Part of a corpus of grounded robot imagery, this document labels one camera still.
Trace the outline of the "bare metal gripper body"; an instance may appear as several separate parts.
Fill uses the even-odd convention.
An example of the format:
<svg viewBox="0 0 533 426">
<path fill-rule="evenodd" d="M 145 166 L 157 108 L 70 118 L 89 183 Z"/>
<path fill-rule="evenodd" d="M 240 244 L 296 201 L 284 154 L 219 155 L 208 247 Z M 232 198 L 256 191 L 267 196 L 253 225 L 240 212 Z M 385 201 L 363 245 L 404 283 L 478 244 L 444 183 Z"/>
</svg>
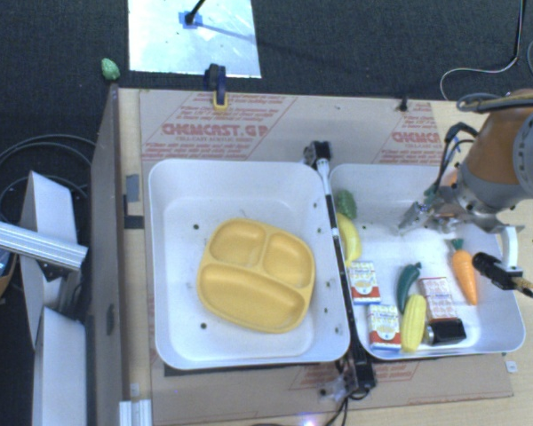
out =
<svg viewBox="0 0 533 426">
<path fill-rule="evenodd" d="M 517 232 L 525 229 L 525 225 L 503 223 L 497 217 L 498 210 L 482 202 L 467 186 L 440 186 L 436 193 L 426 199 L 429 209 L 426 220 L 433 215 L 458 217 L 462 224 L 473 224 L 485 233 L 502 233 L 506 228 Z"/>
</svg>

